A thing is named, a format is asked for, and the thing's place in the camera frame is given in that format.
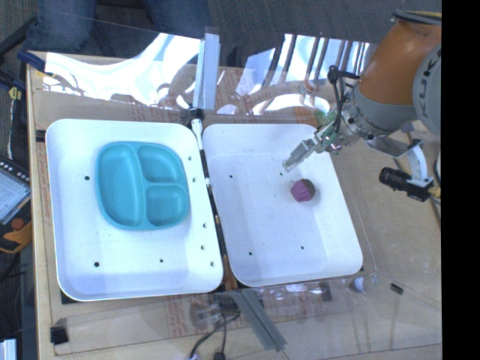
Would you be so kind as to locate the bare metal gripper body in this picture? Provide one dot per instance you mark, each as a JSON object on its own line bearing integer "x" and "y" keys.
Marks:
{"x": 354, "y": 124}

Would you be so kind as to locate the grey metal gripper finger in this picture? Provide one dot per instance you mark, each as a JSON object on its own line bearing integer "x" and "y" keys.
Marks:
{"x": 304, "y": 157}
{"x": 298, "y": 154}

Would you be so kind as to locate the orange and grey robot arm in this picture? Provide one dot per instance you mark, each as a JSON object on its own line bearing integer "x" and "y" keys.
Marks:
{"x": 390, "y": 69}

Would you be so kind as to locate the purple toy cupcake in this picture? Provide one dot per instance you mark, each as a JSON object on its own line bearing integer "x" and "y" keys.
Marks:
{"x": 302, "y": 191}

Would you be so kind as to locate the white plastic tray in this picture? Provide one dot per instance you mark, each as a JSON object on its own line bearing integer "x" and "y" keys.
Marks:
{"x": 270, "y": 238}
{"x": 123, "y": 261}

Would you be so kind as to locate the blue divided plate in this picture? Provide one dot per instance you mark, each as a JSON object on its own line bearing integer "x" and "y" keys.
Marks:
{"x": 123, "y": 186}

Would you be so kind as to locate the brown cardboard board red print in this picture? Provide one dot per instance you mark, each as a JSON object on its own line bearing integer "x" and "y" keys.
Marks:
{"x": 112, "y": 105}

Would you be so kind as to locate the person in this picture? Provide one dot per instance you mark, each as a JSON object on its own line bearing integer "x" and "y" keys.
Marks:
{"x": 63, "y": 9}

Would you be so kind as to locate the black cylinder on white bracket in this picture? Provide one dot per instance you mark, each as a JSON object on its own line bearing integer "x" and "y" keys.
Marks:
{"x": 403, "y": 181}

